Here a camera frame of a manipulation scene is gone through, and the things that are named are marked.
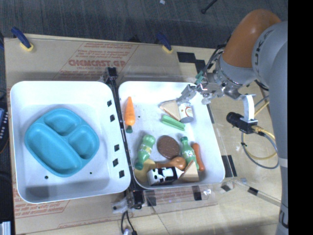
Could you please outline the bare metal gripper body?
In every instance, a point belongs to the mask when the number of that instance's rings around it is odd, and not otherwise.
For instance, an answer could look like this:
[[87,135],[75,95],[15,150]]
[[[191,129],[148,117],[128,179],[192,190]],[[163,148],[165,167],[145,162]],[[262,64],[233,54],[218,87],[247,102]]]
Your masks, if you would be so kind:
[[245,78],[225,72],[199,72],[196,75],[197,91],[203,96],[203,104],[212,99],[228,96],[234,100],[240,98],[239,89],[245,85]]

